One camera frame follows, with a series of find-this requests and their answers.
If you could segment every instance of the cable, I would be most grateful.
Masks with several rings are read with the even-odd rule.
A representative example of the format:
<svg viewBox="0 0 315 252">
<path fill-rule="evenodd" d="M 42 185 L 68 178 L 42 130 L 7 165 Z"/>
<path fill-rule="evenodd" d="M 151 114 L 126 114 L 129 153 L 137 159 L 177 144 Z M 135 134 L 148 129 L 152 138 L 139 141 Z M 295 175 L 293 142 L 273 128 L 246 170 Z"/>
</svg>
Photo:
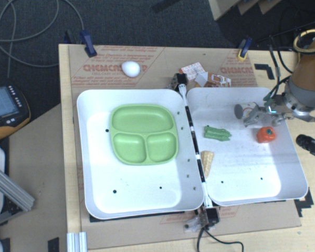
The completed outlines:
<svg viewBox="0 0 315 252">
<path fill-rule="evenodd" d="M 280 35 L 283 35 L 283 34 L 292 32 L 292 31 L 297 31 L 297 30 L 300 30 L 300 29 L 302 29 L 302 28 L 304 28 L 304 27 L 306 27 L 306 26 L 310 26 L 310 25 L 314 25 L 314 24 L 315 24 L 315 21 L 313 21 L 313 22 L 311 22 L 311 23 L 307 23 L 307 24 L 301 25 L 301 26 L 299 26 L 299 27 L 295 27 L 295 28 L 292 28 L 292 29 L 283 31 L 283 32 L 279 32 L 279 33 L 277 33 L 277 34 L 272 35 L 272 37 L 277 37 L 277 36 L 280 36 Z M 263 37 L 263 38 L 260 38 L 260 39 L 256 40 L 256 42 L 257 42 L 257 43 L 260 43 L 260 42 L 265 41 L 265 40 L 267 40 L 267 39 L 268 39 L 268 36 Z"/>
<path fill-rule="evenodd" d="M 268 101 L 270 98 L 271 98 L 271 94 L 277 90 L 279 88 L 279 86 L 282 84 L 282 83 L 285 83 L 289 80 L 290 76 L 287 76 L 285 77 L 284 79 L 282 79 L 279 83 L 277 83 L 273 89 L 263 98 L 263 101 Z"/>
<path fill-rule="evenodd" d="M 12 36 L 11 36 L 11 39 L 0 39 L 0 43 L 10 43 L 10 48 L 9 48 L 9 51 L 6 51 L 1 45 L 0 45 L 0 50 L 8 56 L 8 70 L 7 70 L 7 78 L 9 78 L 9 73 L 10 73 L 10 66 L 11 66 L 11 59 L 21 63 L 21 64 L 24 64 L 24 65 L 27 65 L 27 66 L 31 66 L 31 67 L 36 67 L 36 68 L 50 68 L 50 67 L 55 67 L 55 66 L 58 66 L 58 63 L 56 64 L 51 64 L 51 65 L 36 65 L 36 64 L 31 64 L 29 62 L 25 62 L 23 60 L 20 60 L 18 58 L 16 58 L 15 56 L 12 55 L 12 47 L 13 47 L 13 43 L 14 42 L 18 42 L 18 41 L 25 41 L 25 40 L 28 40 L 28 39 L 32 39 L 36 36 L 39 36 L 41 34 L 43 34 L 45 31 L 47 31 L 52 25 L 53 23 L 55 22 L 55 20 L 57 19 L 57 16 L 58 16 L 58 12 L 59 12 L 59 2 L 58 0 L 56 0 L 56 4 L 57 4 L 57 9 L 56 9 L 56 13 L 52 19 L 52 21 L 44 28 L 42 29 L 41 31 L 31 35 L 31 36 L 27 36 L 27 37 L 24 37 L 24 38 L 18 38 L 18 39 L 15 39 L 15 31 L 16 31 L 16 23 L 17 23 L 17 18 L 16 18 L 16 10 L 15 10 L 15 7 L 14 7 L 14 4 L 13 2 L 16 1 L 16 0 L 8 0 L 8 3 L 5 5 L 4 9 L 2 10 L 1 14 L 0 14 L 0 22 L 2 21 L 2 18 L 6 12 L 6 10 L 9 8 L 9 7 L 12 7 L 13 9 L 13 13 L 14 13 L 14 26 L 13 26 L 13 31 L 12 31 Z M 80 20 L 80 24 L 81 24 L 81 29 L 83 30 L 84 29 L 84 23 L 83 23 L 83 20 L 78 12 L 78 10 L 75 8 L 75 6 L 68 0 L 62 0 L 64 1 L 65 3 L 67 3 L 77 14 L 79 20 Z"/>
<path fill-rule="evenodd" d="M 280 82 L 280 68 L 279 65 L 277 63 L 277 59 L 274 56 L 274 52 L 273 52 L 273 46 L 272 46 L 272 42 L 274 42 L 273 37 L 269 37 L 270 39 L 270 43 L 269 43 L 269 52 L 271 54 L 271 58 L 273 60 L 274 66 L 275 66 L 275 72 L 276 72 L 276 76 L 277 76 L 277 85 L 276 85 L 276 89 L 274 90 L 274 94 L 273 96 L 275 96 L 278 92 L 279 89 L 279 82 Z"/>
<path fill-rule="evenodd" d="M 277 44 L 275 43 L 274 38 L 271 37 L 270 39 L 271 39 L 273 45 L 275 46 L 275 48 L 276 48 L 276 50 L 277 50 L 277 53 L 278 53 L 278 56 L 279 56 L 279 60 L 280 60 L 280 62 L 281 62 L 281 64 L 282 64 L 282 66 L 283 66 L 289 73 L 292 74 L 293 71 L 290 70 L 290 69 L 285 65 L 285 63 L 284 63 L 284 61 L 283 61 L 283 59 L 282 59 L 282 56 L 281 56 L 280 48 L 277 47 Z"/>
<path fill-rule="evenodd" d="M 242 242 L 239 242 L 239 241 L 235 241 L 235 242 L 234 242 L 234 241 L 232 241 L 232 242 L 221 241 L 221 240 L 217 239 L 215 236 L 211 235 L 211 234 L 209 233 L 209 231 L 208 231 L 205 227 L 201 228 L 201 230 L 199 231 L 199 234 L 198 234 L 197 245 L 196 245 L 196 247 L 197 247 L 197 252 L 200 252 L 200 248 L 199 248 L 199 247 L 200 247 L 200 241 L 201 241 L 203 232 L 206 232 L 207 235 L 209 235 L 212 239 L 216 240 L 217 242 L 219 242 L 219 243 L 221 243 L 221 244 L 224 244 L 224 245 L 239 244 L 239 245 L 241 245 L 241 247 L 242 247 L 242 248 L 241 248 L 241 252 L 244 252 L 244 244 L 243 244 Z"/>
</svg>

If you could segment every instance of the gray carpet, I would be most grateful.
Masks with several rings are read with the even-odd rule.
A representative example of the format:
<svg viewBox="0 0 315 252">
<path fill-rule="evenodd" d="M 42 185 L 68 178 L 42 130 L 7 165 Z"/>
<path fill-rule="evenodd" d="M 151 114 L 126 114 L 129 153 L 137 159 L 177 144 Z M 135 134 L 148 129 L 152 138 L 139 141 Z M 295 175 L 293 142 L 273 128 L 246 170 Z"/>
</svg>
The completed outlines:
<svg viewBox="0 0 315 252">
<path fill-rule="evenodd" d="M 241 16 L 232 8 L 214 21 L 208 0 L 180 0 L 161 9 L 168 0 L 68 0 L 91 32 L 94 44 L 169 47 L 235 48 L 250 36 L 251 49 L 268 49 L 265 40 L 256 40 L 315 21 L 315 0 L 283 0 L 266 14 L 256 5 Z M 7 0 L 0 0 L 0 14 Z M 56 13 L 56 0 L 14 0 L 17 25 L 14 38 L 23 38 L 43 30 Z M 160 11 L 154 10 L 160 5 Z M 0 39 L 12 36 L 14 14 L 7 9 L 0 22 Z M 79 39 L 81 23 L 72 7 L 59 0 L 58 17 L 41 35 L 13 44 L 16 58 L 36 65 L 58 62 L 59 43 L 65 31 Z M 277 37 L 279 46 L 291 46 L 296 31 Z M 1 43 L 8 51 L 9 43 Z M 7 78 L 8 57 L 0 50 L 0 81 Z M 31 67 L 12 60 L 10 80 L 25 94 L 32 120 L 60 102 L 59 71 Z"/>
</svg>

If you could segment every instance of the white egg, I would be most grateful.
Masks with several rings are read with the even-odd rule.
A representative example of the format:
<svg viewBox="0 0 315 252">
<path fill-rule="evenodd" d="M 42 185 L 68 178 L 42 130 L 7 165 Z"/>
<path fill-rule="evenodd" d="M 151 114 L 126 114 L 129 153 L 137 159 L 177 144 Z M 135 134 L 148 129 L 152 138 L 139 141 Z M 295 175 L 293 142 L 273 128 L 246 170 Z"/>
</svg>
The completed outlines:
<svg viewBox="0 0 315 252">
<path fill-rule="evenodd" d="M 126 76 L 135 78 L 140 74 L 140 65 L 135 61 L 126 61 L 121 65 L 122 71 Z"/>
</svg>

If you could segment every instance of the green plate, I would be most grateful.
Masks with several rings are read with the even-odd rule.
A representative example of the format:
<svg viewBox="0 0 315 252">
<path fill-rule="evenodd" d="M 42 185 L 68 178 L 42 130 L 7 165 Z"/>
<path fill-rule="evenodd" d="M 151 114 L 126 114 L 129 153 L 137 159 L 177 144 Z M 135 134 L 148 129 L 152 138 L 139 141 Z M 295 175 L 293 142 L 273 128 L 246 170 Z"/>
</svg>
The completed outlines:
<svg viewBox="0 0 315 252">
<path fill-rule="evenodd" d="M 127 104 L 111 113 L 111 142 L 123 163 L 152 165 L 174 159 L 179 149 L 174 117 L 155 104 Z"/>
</svg>

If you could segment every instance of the toy vegetable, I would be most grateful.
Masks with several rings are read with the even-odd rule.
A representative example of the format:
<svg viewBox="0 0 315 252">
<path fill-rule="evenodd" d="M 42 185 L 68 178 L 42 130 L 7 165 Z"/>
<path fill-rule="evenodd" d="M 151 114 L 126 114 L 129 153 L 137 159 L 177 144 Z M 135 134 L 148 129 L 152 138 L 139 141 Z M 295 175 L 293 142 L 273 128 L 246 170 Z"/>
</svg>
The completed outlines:
<svg viewBox="0 0 315 252">
<path fill-rule="evenodd" d="M 216 139 L 219 141 L 229 141 L 232 135 L 225 129 L 217 129 L 210 126 L 204 127 L 204 137 Z"/>
<path fill-rule="evenodd" d="M 257 133 L 258 143 L 268 143 L 275 139 L 276 135 L 272 127 L 262 127 Z"/>
</svg>

